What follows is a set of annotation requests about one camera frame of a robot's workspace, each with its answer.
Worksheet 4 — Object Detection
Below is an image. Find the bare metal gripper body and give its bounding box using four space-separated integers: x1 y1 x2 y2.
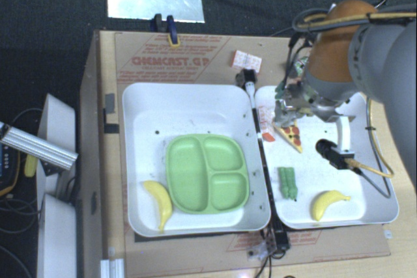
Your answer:
279 81 347 124

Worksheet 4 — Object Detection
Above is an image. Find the white and orange packet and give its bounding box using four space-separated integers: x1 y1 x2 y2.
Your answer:
257 105 277 143

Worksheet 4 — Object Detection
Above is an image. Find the toy pizza slice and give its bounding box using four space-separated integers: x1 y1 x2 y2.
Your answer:
272 121 304 154

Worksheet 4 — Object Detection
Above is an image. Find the thin black and white rod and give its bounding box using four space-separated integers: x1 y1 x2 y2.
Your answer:
246 81 278 232

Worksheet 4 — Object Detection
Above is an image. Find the green and white packet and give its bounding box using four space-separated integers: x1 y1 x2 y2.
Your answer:
292 56 309 76

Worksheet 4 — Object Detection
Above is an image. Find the green toy vegetable bundle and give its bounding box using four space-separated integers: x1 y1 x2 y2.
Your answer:
277 166 299 201

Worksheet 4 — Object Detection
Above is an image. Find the white plastic tray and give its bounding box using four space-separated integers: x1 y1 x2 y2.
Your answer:
122 82 272 238
253 85 400 230

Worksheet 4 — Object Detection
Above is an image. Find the yellow banana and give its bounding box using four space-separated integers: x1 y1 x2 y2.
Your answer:
309 189 352 223
142 180 174 232

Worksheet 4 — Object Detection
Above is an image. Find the green divided plate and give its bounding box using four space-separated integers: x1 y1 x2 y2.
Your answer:
165 133 251 215

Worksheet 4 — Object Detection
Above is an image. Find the brown cardboard board red print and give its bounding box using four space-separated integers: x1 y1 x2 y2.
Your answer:
113 31 392 267

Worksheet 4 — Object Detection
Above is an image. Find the black cylinder on white bracket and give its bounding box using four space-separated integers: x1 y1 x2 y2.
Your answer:
315 104 356 171

